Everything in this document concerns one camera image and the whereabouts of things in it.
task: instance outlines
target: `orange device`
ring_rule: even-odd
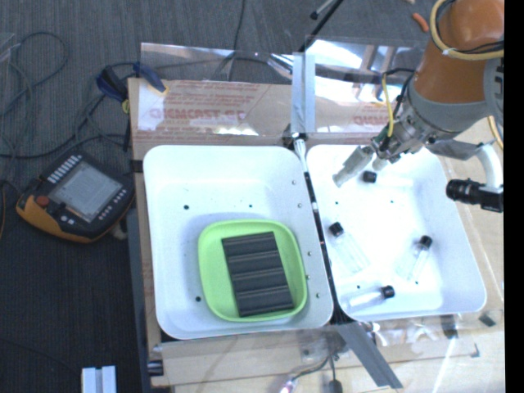
[[[68,151],[34,179],[16,212],[44,232],[73,242],[94,242],[124,216],[133,180],[116,176],[83,151]]]

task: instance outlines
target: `green tray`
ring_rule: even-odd
[[[275,235],[294,307],[240,317],[222,247],[222,239],[265,232],[273,232]],[[266,219],[235,219],[209,225],[202,231],[198,239],[198,263],[206,303],[213,313],[225,320],[262,322],[285,318],[301,311],[307,300],[305,271],[298,244],[289,228],[279,222]]]

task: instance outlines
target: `glass vial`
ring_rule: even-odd
[[[368,287],[353,291],[342,298],[341,305],[347,308],[348,313],[354,313],[374,305],[380,305],[388,298],[395,296],[395,289],[391,285],[384,287]]]
[[[406,281],[417,281],[429,257],[432,243],[431,237],[420,237],[414,248],[400,257],[395,271]]]
[[[351,234],[344,231],[336,221],[329,226],[329,237],[336,251],[336,262],[343,266],[348,276],[354,275],[370,265],[368,257]]]

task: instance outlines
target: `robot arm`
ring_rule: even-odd
[[[333,177],[337,186],[372,157],[375,170],[423,147],[460,158],[455,137],[489,116],[503,123],[504,0],[439,0],[431,12],[430,27],[431,40],[400,95],[398,115],[368,147],[360,147],[345,162]],[[485,185],[452,186],[449,197],[461,192],[457,187],[466,192],[475,188],[475,192]],[[498,187],[489,190],[500,192]],[[467,198],[454,195],[452,199],[465,202]]]

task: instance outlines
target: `handheld device screen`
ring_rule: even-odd
[[[91,223],[112,197],[123,187],[114,179],[81,161],[63,182],[49,194],[57,203]]]

